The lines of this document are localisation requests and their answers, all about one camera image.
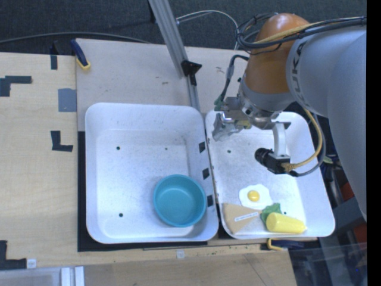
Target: metal pole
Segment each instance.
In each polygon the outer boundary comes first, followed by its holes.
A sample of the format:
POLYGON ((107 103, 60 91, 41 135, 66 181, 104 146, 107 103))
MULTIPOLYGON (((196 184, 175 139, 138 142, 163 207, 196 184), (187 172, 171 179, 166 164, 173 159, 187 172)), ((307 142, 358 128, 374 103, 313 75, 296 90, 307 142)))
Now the metal pole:
POLYGON ((177 28, 176 19, 172 13, 168 0, 148 0, 159 25, 164 42, 176 68, 179 77, 186 77, 190 104, 200 110, 197 87, 191 83, 191 78, 186 76, 182 69, 182 62, 188 60, 183 41, 177 28))

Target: blue bowl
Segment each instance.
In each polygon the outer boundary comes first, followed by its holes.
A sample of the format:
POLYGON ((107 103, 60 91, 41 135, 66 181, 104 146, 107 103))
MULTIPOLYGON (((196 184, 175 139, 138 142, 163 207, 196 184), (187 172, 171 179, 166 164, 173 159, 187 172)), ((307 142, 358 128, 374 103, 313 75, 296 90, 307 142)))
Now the blue bowl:
POLYGON ((200 221, 207 208, 207 198, 192 178, 171 175, 157 183, 154 207, 163 222, 184 228, 200 221))

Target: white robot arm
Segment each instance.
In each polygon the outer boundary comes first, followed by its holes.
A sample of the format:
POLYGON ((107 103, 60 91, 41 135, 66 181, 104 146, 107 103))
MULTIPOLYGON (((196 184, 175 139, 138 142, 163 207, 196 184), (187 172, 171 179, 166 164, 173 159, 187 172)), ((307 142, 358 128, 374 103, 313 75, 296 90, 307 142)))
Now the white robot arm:
POLYGON ((259 15, 241 25, 236 38, 251 56, 237 97, 225 99, 226 86, 215 103, 220 113, 213 138, 223 140, 252 125, 272 129, 275 151, 259 149, 257 160, 273 173, 297 175, 291 158, 277 149, 282 131, 276 117, 294 101, 327 117, 366 220, 366 17, 310 24, 295 14, 259 15), (266 22, 255 42, 247 42, 247 31, 260 20, 266 22))

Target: toy fried egg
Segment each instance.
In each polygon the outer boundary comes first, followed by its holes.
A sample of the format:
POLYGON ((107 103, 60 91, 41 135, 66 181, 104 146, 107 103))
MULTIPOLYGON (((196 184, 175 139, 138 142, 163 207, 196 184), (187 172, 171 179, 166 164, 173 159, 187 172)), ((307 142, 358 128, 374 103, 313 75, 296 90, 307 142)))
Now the toy fried egg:
POLYGON ((239 201, 244 207, 263 210, 273 204, 270 191, 262 184, 249 185, 239 191, 239 201))

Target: egg yolk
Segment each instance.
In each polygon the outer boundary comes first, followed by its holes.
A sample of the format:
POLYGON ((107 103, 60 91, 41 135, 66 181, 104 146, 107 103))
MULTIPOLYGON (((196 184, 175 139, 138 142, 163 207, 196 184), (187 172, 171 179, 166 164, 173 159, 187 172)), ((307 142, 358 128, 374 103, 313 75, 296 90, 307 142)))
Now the egg yolk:
POLYGON ((260 193, 257 191, 250 191, 248 193, 248 198, 250 201, 258 201, 260 199, 260 193))

